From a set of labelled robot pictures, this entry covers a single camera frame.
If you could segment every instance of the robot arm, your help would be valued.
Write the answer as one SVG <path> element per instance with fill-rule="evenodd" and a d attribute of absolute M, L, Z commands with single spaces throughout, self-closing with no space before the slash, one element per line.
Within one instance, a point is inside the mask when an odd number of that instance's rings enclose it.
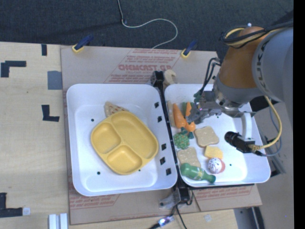
<path fill-rule="evenodd" d="M 228 39 L 239 31 L 236 38 Z M 205 85 L 195 95 L 187 121 L 200 123 L 222 113 L 242 117 L 239 108 L 258 96 L 284 102 L 293 125 L 293 22 L 269 29 L 238 27 L 229 30 L 222 41 L 230 48 L 221 64 L 212 91 Z M 225 139 L 233 140 L 233 135 Z"/>

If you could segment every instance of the gray carpet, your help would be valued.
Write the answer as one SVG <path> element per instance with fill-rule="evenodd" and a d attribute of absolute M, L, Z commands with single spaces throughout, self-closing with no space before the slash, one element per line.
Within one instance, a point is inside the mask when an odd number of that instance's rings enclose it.
<path fill-rule="evenodd" d="M 294 0 L 120 0 L 130 26 L 149 20 L 171 20 L 177 38 L 159 48 L 183 49 L 193 39 L 197 50 L 227 46 L 219 37 L 241 24 L 262 27 L 293 19 Z M 92 34 L 92 46 L 152 48 L 171 39 L 174 27 L 165 21 L 139 29 L 121 24 L 117 0 L 0 0 L 0 41 L 73 45 Z"/>

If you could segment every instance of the yellow divided plate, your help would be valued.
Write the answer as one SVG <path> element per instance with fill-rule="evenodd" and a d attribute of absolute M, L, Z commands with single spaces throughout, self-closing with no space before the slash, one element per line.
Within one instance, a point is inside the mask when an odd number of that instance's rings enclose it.
<path fill-rule="evenodd" d="M 159 150 L 150 129 L 127 111 L 116 112 L 100 122 L 91 132 L 91 143 L 101 159 L 121 175 L 141 169 Z"/>

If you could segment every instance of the orange carrot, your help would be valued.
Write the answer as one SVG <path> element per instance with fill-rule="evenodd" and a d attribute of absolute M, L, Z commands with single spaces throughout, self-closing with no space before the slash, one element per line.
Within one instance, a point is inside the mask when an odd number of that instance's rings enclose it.
<path fill-rule="evenodd" d="M 173 117 L 177 128 L 185 127 L 186 120 L 177 104 L 173 104 Z"/>
<path fill-rule="evenodd" d="M 185 116 L 189 116 L 189 115 L 191 114 L 191 109 L 192 109 L 191 103 L 190 103 L 190 102 L 187 102 L 187 103 L 186 103 Z M 191 122 L 191 123 L 187 123 L 187 122 L 186 122 L 185 129 L 186 129 L 188 132 L 193 132 L 193 131 L 196 129 L 196 125 L 195 125 L 194 121 Z"/>
<path fill-rule="evenodd" d="M 190 102 L 187 102 L 187 103 L 186 103 L 185 116 L 189 116 L 189 115 L 191 114 L 191 109 L 192 109 L 191 103 L 190 103 Z"/>

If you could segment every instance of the blue clamp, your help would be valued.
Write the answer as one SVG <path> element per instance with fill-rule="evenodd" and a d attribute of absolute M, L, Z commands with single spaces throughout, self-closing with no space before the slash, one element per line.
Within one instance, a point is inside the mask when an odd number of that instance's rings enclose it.
<path fill-rule="evenodd" d="M 93 40 L 93 35 L 88 35 L 81 39 L 76 45 L 72 46 L 72 50 L 75 53 L 79 53 L 84 49 L 84 46 L 89 45 L 89 43 Z"/>
<path fill-rule="evenodd" d="M 191 50 L 197 48 L 197 42 L 197 40 L 193 40 L 190 45 L 181 52 L 181 56 L 187 58 L 190 55 Z"/>

